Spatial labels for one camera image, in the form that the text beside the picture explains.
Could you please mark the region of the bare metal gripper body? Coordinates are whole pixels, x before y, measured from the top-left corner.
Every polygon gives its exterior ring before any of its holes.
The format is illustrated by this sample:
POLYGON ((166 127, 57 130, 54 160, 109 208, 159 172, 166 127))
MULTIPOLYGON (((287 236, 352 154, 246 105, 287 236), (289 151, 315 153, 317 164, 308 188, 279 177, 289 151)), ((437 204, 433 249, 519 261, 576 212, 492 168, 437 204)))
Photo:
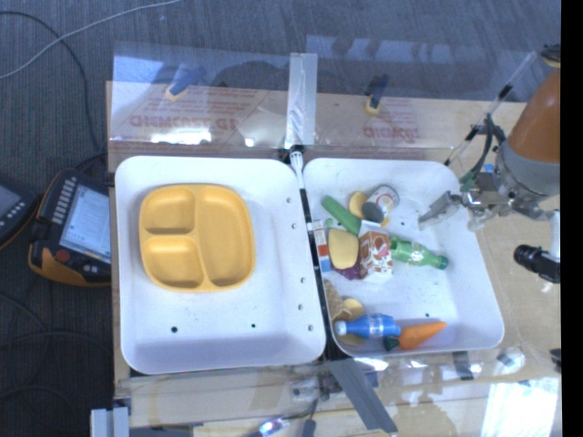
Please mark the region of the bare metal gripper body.
POLYGON ((462 204, 474 220, 490 220, 520 214, 532 220, 549 220, 553 210, 544 210, 540 202, 546 195, 523 187, 508 173, 468 172, 460 179, 462 204))

